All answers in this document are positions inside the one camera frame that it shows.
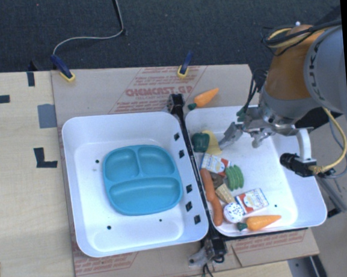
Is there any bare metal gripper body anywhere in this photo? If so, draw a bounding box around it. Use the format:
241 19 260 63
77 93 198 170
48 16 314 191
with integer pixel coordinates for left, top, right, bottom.
239 101 298 142

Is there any pale yellow banana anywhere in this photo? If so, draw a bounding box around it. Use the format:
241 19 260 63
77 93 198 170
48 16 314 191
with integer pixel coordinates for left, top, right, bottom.
202 129 224 157

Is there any green bell pepper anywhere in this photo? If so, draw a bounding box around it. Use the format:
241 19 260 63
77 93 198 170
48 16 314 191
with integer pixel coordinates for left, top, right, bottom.
190 131 212 154

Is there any white and red carton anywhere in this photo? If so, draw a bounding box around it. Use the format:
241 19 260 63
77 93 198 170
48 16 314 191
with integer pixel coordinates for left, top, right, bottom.
233 187 271 216
198 150 233 176

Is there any green pea pod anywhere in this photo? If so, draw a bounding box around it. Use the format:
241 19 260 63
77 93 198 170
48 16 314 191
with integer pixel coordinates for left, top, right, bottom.
224 163 245 192

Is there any orange carrot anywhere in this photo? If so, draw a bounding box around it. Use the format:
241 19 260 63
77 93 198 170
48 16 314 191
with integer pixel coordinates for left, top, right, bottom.
235 213 283 233
186 87 221 111

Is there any white plastic tray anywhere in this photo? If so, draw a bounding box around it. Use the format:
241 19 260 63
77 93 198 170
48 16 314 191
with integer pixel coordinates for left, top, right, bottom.
183 97 330 241
60 106 212 261

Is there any thin black rod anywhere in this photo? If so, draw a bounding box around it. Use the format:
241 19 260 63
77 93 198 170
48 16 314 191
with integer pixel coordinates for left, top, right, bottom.
175 107 220 243

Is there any brown ice cream cone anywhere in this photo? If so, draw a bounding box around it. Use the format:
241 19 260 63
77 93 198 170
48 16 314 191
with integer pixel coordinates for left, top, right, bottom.
210 170 237 206

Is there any orange sausage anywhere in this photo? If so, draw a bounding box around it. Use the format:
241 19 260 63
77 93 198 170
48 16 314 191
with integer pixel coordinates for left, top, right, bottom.
198 166 225 228

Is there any white dotted round biscuit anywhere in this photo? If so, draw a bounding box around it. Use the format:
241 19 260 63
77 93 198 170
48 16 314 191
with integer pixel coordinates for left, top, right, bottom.
221 201 246 225

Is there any blue divided plate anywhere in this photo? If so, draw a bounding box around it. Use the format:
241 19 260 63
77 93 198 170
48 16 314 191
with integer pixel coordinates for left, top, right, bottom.
99 141 186 219

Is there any brown cardboard board red print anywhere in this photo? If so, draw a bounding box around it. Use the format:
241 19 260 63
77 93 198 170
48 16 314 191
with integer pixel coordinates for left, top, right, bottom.
49 47 322 277

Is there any black cylinder on white bracket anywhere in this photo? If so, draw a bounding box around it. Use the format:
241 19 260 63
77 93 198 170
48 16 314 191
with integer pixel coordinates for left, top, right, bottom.
277 126 319 180

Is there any black block with thin wires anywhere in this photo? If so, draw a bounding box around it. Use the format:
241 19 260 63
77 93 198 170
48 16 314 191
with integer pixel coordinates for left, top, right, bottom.
186 236 229 269
164 93 188 115

